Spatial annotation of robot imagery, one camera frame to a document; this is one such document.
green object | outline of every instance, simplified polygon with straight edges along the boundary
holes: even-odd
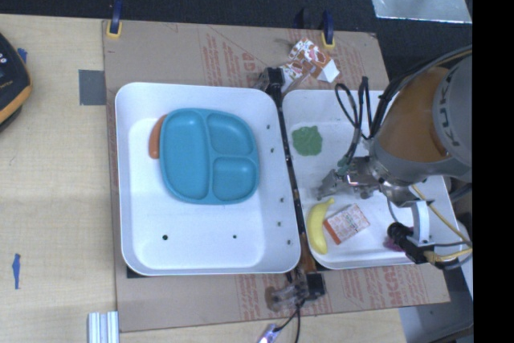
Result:
[[[316,156],[321,153],[323,138],[317,126],[303,127],[292,133],[292,144],[302,156]]]

yellow banana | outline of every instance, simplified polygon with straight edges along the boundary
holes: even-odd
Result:
[[[328,251],[327,240],[323,233],[324,216],[328,207],[334,203],[334,198],[329,198],[326,202],[317,203],[308,212],[307,216],[307,235],[312,249],[326,255]]]

wooden surface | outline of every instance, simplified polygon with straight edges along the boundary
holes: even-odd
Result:
[[[0,341],[86,342],[116,310],[106,113],[80,105],[79,71],[103,70],[101,20],[0,14],[34,91],[0,133]],[[19,288],[12,263],[21,255]],[[253,342],[268,321],[122,333],[121,342]],[[293,342],[296,322],[280,334]],[[300,342],[405,342],[397,309],[308,316]]]

cardboard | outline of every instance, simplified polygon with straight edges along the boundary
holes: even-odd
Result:
[[[114,98],[135,81],[251,88],[266,67],[279,67],[300,39],[321,45],[321,31],[125,21],[120,37],[109,38],[103,22],[108,147],[112,190],[116,299],[121,332],[284,318],[264,299],[282,288],[285,275],[141,277],[127,269],[120,249]],[[374,35],[335,32],[328,53],[340,70],[332,84],[310,76],[301,88],[357,88],[362,76],[372,90],[388,78]],[[443,274],[430,265],[374,267],[323,272],[327,293],[302,314],[398,308],[446,302]]]

table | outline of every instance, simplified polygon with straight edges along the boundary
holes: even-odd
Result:
[[[0,14],[28,52],[34,91],[0,134],[0,341],[85,342],[116,310],[104,106],[81,105],[80,70],[103,70],[101,20]],[[21,256],[19,288],[11,265]],[[269,321],[122,333],[121,342],[255,341]],[[279,341],[294,341],[292,322]],[[397,309],[302,317],[300,341],[405,342]]]

